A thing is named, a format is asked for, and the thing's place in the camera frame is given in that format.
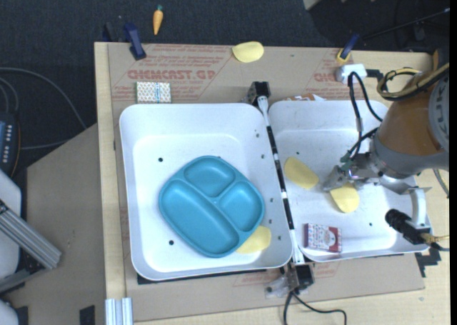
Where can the orange toy carrot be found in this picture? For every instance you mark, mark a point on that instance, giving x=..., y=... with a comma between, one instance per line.
x=157, y=21

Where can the brown cardboard board red print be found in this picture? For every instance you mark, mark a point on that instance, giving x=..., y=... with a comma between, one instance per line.
x=221, y=80

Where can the thin black and white rod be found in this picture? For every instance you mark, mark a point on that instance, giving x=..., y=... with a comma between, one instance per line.
x=276, y=159

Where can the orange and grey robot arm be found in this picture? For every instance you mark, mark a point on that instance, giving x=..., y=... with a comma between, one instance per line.
x=407, y=127

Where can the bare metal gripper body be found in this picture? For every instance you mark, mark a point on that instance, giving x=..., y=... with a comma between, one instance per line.
x=362, y=164

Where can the yellow potato chip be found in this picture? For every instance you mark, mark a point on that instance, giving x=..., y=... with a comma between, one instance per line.
x=248, y=51
x=345, y=200
x=258, y=241
x=300, y=173

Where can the brown and white packet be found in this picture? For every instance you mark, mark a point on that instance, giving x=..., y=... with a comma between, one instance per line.
x=301, y=97

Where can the white patterned flat packet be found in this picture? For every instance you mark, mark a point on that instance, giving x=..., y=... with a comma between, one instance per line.
x=153, y=92

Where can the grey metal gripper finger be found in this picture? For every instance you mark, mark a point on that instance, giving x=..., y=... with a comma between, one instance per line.
x=333, y=178
x=357, y=183

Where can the red and white carton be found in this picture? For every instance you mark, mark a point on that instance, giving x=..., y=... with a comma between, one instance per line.
x=323, y=238

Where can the white plastic tray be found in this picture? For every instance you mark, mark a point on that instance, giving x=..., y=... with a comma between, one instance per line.
x=321, y=127
x=153, y=130

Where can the black cylinder on white bracket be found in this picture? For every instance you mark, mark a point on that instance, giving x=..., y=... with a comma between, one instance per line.
x=405, y=225

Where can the blue divided plate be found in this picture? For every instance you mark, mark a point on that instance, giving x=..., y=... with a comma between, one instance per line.
x=200, y=209

